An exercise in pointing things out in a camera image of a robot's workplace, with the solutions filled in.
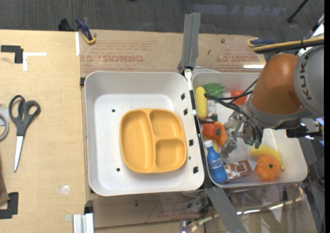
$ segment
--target toy banana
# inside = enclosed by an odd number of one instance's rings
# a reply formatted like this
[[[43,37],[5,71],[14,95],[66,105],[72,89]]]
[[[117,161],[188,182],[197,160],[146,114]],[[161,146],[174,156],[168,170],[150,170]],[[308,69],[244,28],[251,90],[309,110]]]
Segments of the toy banana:
[[[279,163],[280,163],[280,169],[281,170],[284,170],[285,167],[282,163],[282,158],[279,154],[278,151],[276,151],[275,149],[273,148],[270,148],[269,146],[266,146],[266,145],[260,145],[259,148],[252,148],[250,150],[250,153],[252,155],[272,155]]]

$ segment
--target black clip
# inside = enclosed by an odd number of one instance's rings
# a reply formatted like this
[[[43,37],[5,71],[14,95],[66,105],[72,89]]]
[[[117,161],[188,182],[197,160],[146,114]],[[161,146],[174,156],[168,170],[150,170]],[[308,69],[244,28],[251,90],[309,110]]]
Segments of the black clip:
[[[8,194],[7,209],[0,209],[0,219],[10,219],[13,214],[18,213],[19,194],[17,192]]]
[[[15,53],[15,63],[23,63],[23,49],[15,45],[1,45],[1,52]]]
[[[59,31],[74,31],[73,28],[70,27],[67,19],[61,19],[60,24],[58,24]]]

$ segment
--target orange toy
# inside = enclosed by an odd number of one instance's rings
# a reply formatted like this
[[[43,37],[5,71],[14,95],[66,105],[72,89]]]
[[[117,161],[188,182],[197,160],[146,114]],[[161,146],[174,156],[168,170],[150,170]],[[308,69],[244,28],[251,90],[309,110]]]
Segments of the orange toy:
[[[202,134],[210,140],[215,140],[220,147],[222,147],[227,140],[225,127],[219,121],[204,124]]]
[[[258,159],[255,172],[263,181],[272,181],[281,173],[281,165],[271,155],[262,155]]]
[[[230,95],[231,96],[238,96],[238,95],[241,95],[241,94],[243,94],[242,90],[234,90],[234,91],[231,92]],[[247,95],[237,98],[233,103],[235,105],[243,105],[246,102],[246,99],[247,99]]]

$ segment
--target cable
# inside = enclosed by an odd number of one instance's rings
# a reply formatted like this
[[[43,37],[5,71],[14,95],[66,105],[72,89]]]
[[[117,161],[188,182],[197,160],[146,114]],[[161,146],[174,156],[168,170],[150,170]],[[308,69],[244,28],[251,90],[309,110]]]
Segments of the cable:
[[[260,129],[255,125],[255,123],[251,120],[251,118],[248,116],[248,114],[243,110],[241,109],[239,106],[233,104],[233,103],[227,103],[223,100],[221,100],[220,98],[218,97],[215,97],[213,95],[210,95],[210,94],[207,94],[205,93],[204,96],[208,99],[211,99],[211,100],[214,100],[214,101],[217,101],[219,104],[223,105],[224,107],[226,108],[229,108],[229,109],[232,109],[240,114],[242,114],[246,120],[250,123],[250,125],[252,126],[252,129],[253,129],[253,132],[254,132],[254,136],[256,136],[256,134],[258,134],[258,141],[261,142],[261,132],[260,132]]]
[[[246,88],[245,90],[244,90],[244,92],[241,94],[241,96],[245,96],[245,95],[248,95],[248,90],[255,84],[255,83],[257,83],[257,80],[258,80],[258,78],[257,79],[255,79],[254,81],[253,81],[253,83],[252,84],[250,84],[249,85],[249,87],[248,88]],[[230,103],[233,103],[236,99],[238,99],[239,97],[234,97],[234,99],[232,100],[232,101],[230,101]]]
[[[264,46],[255,46],[251,43],[251,40],[247,41],[247,45],[251,48],[252,51],[262,54],[262,53],[273,53],[290,49],[298,49],[298,48],[307,48],[313,46],[319,46],[324,44],[324,37],[300,40],[300,41],[291,41],[284,43],[275,43]]]
[[[221,97],[221,98],[219,98],[220,100],[230,100],[230,99],[234,99],[234,100],[236,100],[236,99],[238,99],[238,98],[240,98],[240,97],[242,97],[242,96],[246,96],[246,95],[249,95],[249,94],[251,94],[252,93],[252,91],[250,91],[250,92],[247,92],[247,93],[241,93],[240,95],[235,95],[235,96],[231,96],[231,97]]]

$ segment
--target toy pumpkin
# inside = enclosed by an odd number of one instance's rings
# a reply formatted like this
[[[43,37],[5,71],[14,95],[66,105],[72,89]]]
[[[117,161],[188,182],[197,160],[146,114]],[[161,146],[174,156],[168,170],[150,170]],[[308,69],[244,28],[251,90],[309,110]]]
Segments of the toy pumpkin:
[[[272,181],[281,173],[280,163],[271,155],[262,155],[257,162],[255,172],[263,181]]]

